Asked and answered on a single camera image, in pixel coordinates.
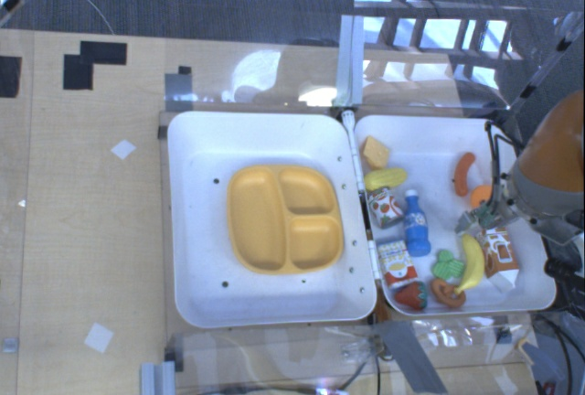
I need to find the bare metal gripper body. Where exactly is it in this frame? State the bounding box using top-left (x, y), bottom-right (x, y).
top-left (474, 194), bottom-right (520, 230)

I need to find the orange fruit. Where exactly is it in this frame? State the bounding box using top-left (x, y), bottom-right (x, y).
top-left (470, 184), bottom-right (495, 209)

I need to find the yellow banana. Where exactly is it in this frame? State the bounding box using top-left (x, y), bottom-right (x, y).
top-left (453, 232), bottom-right (486, 296)

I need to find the orange sausage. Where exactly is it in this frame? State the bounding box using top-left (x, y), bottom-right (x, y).
top-left (452, 151), bottom-right (477, 198)

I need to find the green lettuce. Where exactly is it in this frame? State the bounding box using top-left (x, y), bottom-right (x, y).
top-left (431, 249), bottom-right (467, 281)

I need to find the orange and white carton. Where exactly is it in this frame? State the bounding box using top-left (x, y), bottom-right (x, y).
top-left (474, 227), bottom-right (521, 294)

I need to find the blue bottle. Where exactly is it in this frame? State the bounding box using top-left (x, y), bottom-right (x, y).
top-left (402, 188), bottom-right (432, 258)

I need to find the brown pretzel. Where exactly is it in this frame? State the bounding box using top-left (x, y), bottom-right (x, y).
top-left (430, 277), bottom-right (468, 310)

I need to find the red and yellow carton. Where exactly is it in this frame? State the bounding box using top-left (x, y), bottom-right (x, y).
top-left (376, 239), bottom-right (420, 290)

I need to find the white carton with red fruit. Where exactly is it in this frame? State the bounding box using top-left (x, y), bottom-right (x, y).
top-left (366, 187), bottom-right (406, 230)

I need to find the white plastic tray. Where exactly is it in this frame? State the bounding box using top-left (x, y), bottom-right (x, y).
top-left (353, 113), bottom-right (558, 318)
top-left (166, 110), bottom-right (378, 330)

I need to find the yellow corn cob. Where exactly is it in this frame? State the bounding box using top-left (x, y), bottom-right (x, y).
top-left (363, 166), bottom-right (409, 193)

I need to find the red strawberry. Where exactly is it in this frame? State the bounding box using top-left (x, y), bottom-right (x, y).
top-left (393, 280), bottom-right (429, 312)

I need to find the yellow cheese wedge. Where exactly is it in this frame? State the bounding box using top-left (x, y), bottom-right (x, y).
top-left (360, 135), bottom-right (391, 171)

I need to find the thin black and white rod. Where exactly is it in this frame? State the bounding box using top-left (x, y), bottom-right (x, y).
top-left (340, 109), bottom-right (383, 283)

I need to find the yellow divided plate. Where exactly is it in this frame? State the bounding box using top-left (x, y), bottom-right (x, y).
top-left (226, 164), bottom-right (346, 276)

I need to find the black cylinder on white bracket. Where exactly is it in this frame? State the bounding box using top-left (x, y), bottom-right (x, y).
top-left (543, 231), bottom-right (585, 281)

